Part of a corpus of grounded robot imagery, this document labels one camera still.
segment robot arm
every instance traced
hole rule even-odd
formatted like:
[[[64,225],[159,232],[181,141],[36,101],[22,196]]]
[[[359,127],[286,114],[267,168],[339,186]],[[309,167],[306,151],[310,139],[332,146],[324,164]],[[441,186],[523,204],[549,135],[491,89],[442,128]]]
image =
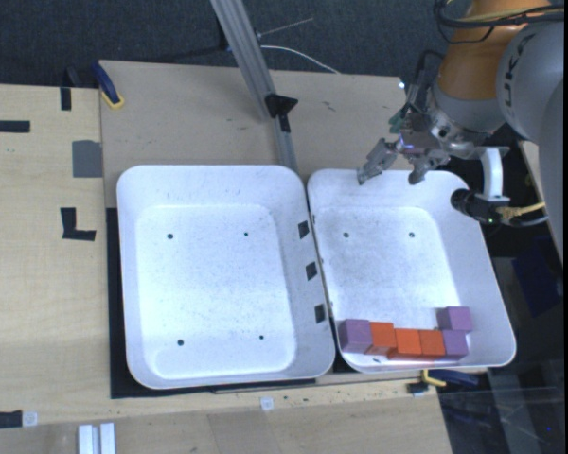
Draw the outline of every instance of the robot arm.
[[[406,104],[390,121],[399,140],[377,143],[357,170],[358,182],[399,155],[414,167],[410,184],[451,157],[480,160],[483,190],[458,190],[452,204],[480,221],[506,223],[501,158],[507,149],[483,146],[506,122],[539,145],[543,195],[563,261],[563,7],[548,0],[472,0],[464,18],[453,20],[444,13],[451,1],[435,1],[438,24],[455,27],[436,78],[423,84],[419,77],[409,87]]]

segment white wire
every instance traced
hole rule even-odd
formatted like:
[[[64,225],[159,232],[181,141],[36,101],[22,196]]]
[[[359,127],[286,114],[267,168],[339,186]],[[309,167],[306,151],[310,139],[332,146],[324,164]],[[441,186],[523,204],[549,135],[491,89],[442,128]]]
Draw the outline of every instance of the white wire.
[[[299,52],[298,50],[290,49],[288,47],[280,47],[279,45],[262,45],[261,48],[262,49],[286,50],[287,52],[292,52],[293,54],[296,54],[297,56],[301,56],[301,57],[313,62],[314,64],[319,65],[320,67],[323,67],[324,69],[327,69],[328,71],[330,71],[334,74],[341,74],[336,69],[333,69],[332,67],[329,67],[329,66],[321,63],[320,61],[317,61],[313,57],[310,57],[307,54],[303,54],[303,52]]]

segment purple block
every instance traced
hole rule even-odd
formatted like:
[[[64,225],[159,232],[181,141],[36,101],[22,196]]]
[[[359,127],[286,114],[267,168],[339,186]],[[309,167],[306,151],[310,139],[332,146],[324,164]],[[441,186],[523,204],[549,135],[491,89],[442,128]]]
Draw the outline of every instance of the purple block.
[[[369,320],[344,320],[339,324],[341,351],[363,353],[372,344]]]
[[[443,329],[442,337],[444,348],[446,348],[444,359],[460,359],[469,354],[470,348],[467,345],[467,336],[464,331]]]
[[[456,329],[470,333],[473,330],[470,309],[467,306],[448,306],[437,311],[439,329]]]

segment wooden table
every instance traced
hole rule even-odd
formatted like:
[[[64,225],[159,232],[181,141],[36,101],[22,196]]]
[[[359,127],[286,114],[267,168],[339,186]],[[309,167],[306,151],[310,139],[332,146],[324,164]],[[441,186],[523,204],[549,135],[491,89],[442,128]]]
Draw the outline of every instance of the wooden table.
[[[133,148],[147,137],[138,133],[147,122],[162,132],[181,125],[160,99],[162,111],[151,114],[161,93],[151,86],[162,78],[148,76],[166,73],[160,76],[170,75],[169,86],[177,82],[173,76],[183,78],[179,92],[192,89],[197,97],[179,101],[176,113],[185,112],[186,121],[177,131],[186,148],[166,162],[227,162],[222,148],[190,148],[223,129],[236,136],[225,143],[237,146],[230,147],[234,162],[275,163],[275,152],[271,130],[255,117],[237,69],[104,66],[118,90],[133,90],[124,94],[120,111],[109,110],[95,89],[71,89],[72,107],[64,111],[59,88],[0,84],[0,120],[30,122],[30,133],[0,132],[0,411],[38,415],[35,428],[0,430],[0,446],[25,452],[34,443],[75,442],[79,424],[113,421],[122,452],[170,452],[175,446],[177,452],[222,452],[215,423],[235,411],[240,419],[259,415],[278,452],[381,452],[387,444],[404,452],[451,452],[433,388],[421,397],[406,391],[414,374],[327,374],[315,385],[268,391],[111,398],[105,209],[115,205],[118,173],[134,163],[160,162],[160,149],[169,143],[146,143],[158,154],[129,153],[116,141],[122,136],[117,127],[135,121],[135,102],[145,104],[144,118],[128,127]],[[145,98],[135,96],[139,77]],[[361,165],[403,102],[395,78],[274,72],[274,80],[280,94],[299,98],[290,119],[305,178],[322,167]],[[211,132],[198,132],[202,125]],[[105,180],[73,176],[72,143],[83,140],[103,146]],[[255,154],[244,155],[248,148],[240,140],[249,140]],[[94,241],[62,238],[63,207],[76,207],[77,228],[97,231]],[[259,401],[265,395],[275,409],[263,413]]]

